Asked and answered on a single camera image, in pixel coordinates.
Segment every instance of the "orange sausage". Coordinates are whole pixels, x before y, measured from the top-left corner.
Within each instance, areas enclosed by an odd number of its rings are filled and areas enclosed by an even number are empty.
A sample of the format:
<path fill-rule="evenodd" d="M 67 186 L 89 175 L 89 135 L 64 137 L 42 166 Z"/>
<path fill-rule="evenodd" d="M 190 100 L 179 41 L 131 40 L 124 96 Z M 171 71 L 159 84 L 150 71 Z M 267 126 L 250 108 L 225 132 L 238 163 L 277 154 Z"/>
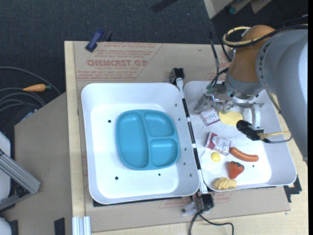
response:
<path fill-rule="evenodd" d="M 249 155 L 249 154 L 243 153 L 242 151 L 238 150 L 236 147 L 231 147 L 229 149 L 229 152 L 231 155 L 235 156 L 237 159 L 241 159 L 243 161 L 256 162 L 259 160 L 258 155 Z"/>

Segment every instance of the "table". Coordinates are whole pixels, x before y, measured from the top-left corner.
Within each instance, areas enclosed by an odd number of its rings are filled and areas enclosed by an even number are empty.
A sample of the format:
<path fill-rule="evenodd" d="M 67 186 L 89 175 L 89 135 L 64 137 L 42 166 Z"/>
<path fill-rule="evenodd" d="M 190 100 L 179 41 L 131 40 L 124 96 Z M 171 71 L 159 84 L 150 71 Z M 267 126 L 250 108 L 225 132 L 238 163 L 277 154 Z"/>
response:
<path fill-rule="evenodd" d="M 174 67 L 185 69 L 185 81 L 209 80 L 214 76 L 214 58 L 210 46 L 206 45 L 181 45 L 181 44 L 148 44 L 148 43 L 101 43 L 99 51 L 94 54 L 84 52 L 87 42 L 65 42 L 66 56 L 66 81 L 67 81 L 67 115 L 68 115 L 68 138 L 71 177 L 71 200 L 72 216 L 86 216 L 86 189 L 84 188 L 84 166 L 82 163 L 82 150 L 84 142 L 81 140 L 81 120 L 77 111 L 80 112 L 79 95 L 81 89 L 90 82 L 115 81 L 115 82 L 162 82 L 166 79 Z M 221 48 L 219 57 L 221 69 L 228 65 Z M 132 73 L 117 72 L 101 73 L 95 67 L 100 66 L 100 60 L 110 61 L 124 59 L 128 71 L 136 64 Z M 242 217 L 228 217 L 216 219 L 214 222 L 232 222 L 237 234 L 308 234 L 308 168 L 302 161 L 300 152 L 293 141 L 289 142 L 293 161 L 295 163 L 302 191 L 299 195 L 291 197 L 290 211 L 245 215 Z M 124 216 L 118 222 L 126 222 L 131 216 Z M 149 227 L 136 227 L 122 230 L 98 231 L 93 234 L 187 234 L 190 218 L 182 219 L 179 223 L 158 224 Z M 209 227 L 203 221 L 194 224 L 194 234 L 225 234 L 230 233 L 230 228 Z"/>

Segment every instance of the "blue clamp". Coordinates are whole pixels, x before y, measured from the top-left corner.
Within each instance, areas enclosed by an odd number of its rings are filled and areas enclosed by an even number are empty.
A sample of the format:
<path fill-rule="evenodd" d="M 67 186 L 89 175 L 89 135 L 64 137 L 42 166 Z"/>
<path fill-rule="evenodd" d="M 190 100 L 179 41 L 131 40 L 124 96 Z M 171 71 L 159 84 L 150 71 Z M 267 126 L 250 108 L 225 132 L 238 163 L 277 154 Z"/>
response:
<path fill-rule="evenodd" d="M 104 29 L 97 29 L 96 32 L 94 33 L 94 36 L 92 40 L 89 42 L 89 44 L 86 46 L 86 50 L 93 52 L 94 49 L 97 48 L 97 42 L 102 39 L 104 36 Z"/>

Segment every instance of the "toy strawberry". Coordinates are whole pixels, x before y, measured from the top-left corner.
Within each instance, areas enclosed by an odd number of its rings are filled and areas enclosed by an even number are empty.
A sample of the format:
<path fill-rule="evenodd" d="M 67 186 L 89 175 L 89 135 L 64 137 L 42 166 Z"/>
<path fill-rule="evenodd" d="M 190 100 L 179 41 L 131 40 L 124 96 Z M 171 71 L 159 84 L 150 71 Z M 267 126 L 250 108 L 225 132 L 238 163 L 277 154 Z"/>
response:
<path fill-rule="evenodd" d="M 236 178 L 240 173 L 244 171 L 245 167 L 239 163 L 239 162 L 234 162 L 231 161 L 228 164 L 228 175 L 230 179 Z"/>

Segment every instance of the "yellow ball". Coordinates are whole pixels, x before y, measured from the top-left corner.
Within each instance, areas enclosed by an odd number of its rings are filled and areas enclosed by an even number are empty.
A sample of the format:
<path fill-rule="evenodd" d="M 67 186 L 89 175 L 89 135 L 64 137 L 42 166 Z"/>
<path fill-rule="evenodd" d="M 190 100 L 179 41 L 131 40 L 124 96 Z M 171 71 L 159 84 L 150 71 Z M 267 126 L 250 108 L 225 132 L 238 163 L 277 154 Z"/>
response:
<path fill-rule="evenodd" d="M 218 162 L 220 159 L 221 159 L 221 156 L 218 152 L 212 152 L 211 153 L 211 159 L 214 161 L 214 162 Z"/>

